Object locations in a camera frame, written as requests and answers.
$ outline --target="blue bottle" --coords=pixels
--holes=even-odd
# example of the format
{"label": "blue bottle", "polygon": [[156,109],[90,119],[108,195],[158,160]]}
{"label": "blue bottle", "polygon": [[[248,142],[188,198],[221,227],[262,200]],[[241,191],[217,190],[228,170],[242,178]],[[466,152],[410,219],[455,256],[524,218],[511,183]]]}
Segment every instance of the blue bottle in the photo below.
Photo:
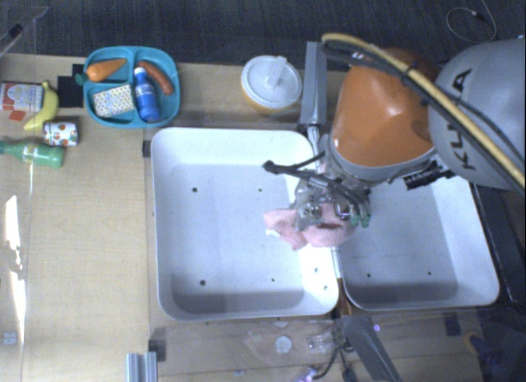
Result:
{"label": "blue bottle", "polygon": [[148,75],[143,67],[133,70],[136,79],[135,98],[139,107],[139,116],[143,121],[155,122],[160,119],[159,106],[155,97],[155,88],[148,81]]}

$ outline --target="tin can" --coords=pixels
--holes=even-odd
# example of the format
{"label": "tin can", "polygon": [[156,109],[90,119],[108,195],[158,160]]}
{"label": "tin can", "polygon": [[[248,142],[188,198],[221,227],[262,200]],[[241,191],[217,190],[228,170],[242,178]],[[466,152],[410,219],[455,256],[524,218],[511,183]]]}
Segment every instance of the tin can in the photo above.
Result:
{"label": "tin can", "polygon": [[73,122],[45,122],[44,143],[47,145],[77,145],[79,136]]}

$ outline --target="gray floor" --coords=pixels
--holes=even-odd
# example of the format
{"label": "gray floor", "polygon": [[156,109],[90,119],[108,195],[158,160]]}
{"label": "gray floor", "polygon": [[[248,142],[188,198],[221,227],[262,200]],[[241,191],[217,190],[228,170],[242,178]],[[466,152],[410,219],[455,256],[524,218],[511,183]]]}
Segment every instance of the gray floor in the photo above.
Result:
{"label": "gray floor", "polygon": [[[486,0],[498,37],[524,33],[525,0]],[[487,20],[481,0],[0,0],[49,5],[39,24],[38,52],[86,56],[108,45],[161,48],[176,62],[242,64],[263,53],[281,53],[303,64],[305,42],[341,31],[380,46],[399,46],[435,62],[470,45],[445,21],[454,7],[470,7]],[[473,40],[491,28],[465,12],[451,17]]]}

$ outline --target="wooden table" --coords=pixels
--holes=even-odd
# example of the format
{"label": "wooden table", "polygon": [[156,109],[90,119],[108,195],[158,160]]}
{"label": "wooden table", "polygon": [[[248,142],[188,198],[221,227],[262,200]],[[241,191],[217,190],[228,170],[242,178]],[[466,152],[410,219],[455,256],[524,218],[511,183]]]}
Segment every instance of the wooden table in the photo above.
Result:
{"label": "wooden table", "polygon": [[[58,76],[71,75],[72,64],[83,62],[83,58],[9,54],[0,62],[0,77],[4,81],[49,80],[56,88]],[[269,118],[246,105],[239,87],[241,67],[179,64],[178,70],[182,107],[174,125],[293,127],[298,110]],[[343,76],[329,76],[331,112]],[[62,108],[59,116],[75,119],[80,143],[67,148],[59,170],[35,169],[32,197],[24,200],[30,203],[30,211],[21,211],[21,222],[30,224],[30,235],[25,233],[28,226],[22,229],[23,236],[30,237],[24,381],[124,380],[126,355],[146,352],[155,330],[164,331],[173,341],[170,348],[181,352],[175,361],[159,364],[164,375],[159,380],[287,382],[303,363],[311,362],[305,354],[282,361],[274,352],[254,354],[247,335],[274,337],[288,330],[298,345],[313,331],[322,331],[325,321],[181,324],[161,315],[154,287],[149,168],[142,154],[143,140],[153,132],[104,127],[81,108]],[[23,136],[20,124],[8,126],[2,136]],[[29,174],[11,172],[9,183],[0,186],[1,193],[27,194]],[[469,327],[476,319],[466,317],[464,324]],[[385,333],[399,370],[414,375],[412,380],[424,376],[427,380],[478,380],[477,361],[462,341],[447,338],[439,324],[433,328],[419,318],[409,320],[405,329],[393,324]],[[404,331],[420,334],[427,347],[411,347],[415,335],[404,343]],[[357,374],[365,377],[358,358],[353,360]],[[12,379],[16,366],[11,369],[15,373],[8,373],[10,368],[3,365],[14,362],[5,350],[0,361],[0,380],[17,380]],[[340,367],[334,366],[324,380],[340,381]]]}

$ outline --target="white tray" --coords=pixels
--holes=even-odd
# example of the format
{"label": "white tray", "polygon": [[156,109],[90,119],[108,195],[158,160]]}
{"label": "white tray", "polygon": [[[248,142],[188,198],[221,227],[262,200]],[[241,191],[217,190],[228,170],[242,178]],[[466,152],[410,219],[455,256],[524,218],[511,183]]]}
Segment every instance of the white tray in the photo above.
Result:
{"label": "white tray", "polygon": [[370,227],[339,250],[351,301],[368,311],[485,306],[499,294],[469,184],[441,179],[372,189]]}
{"label": "white tray", "polygon": [[330,249],[292,251],[265,235],[297,180],[263,170],[299,163],[292,131],[166,128],[152,140],[158,295],[175,320],[322,315],[338,298]]}

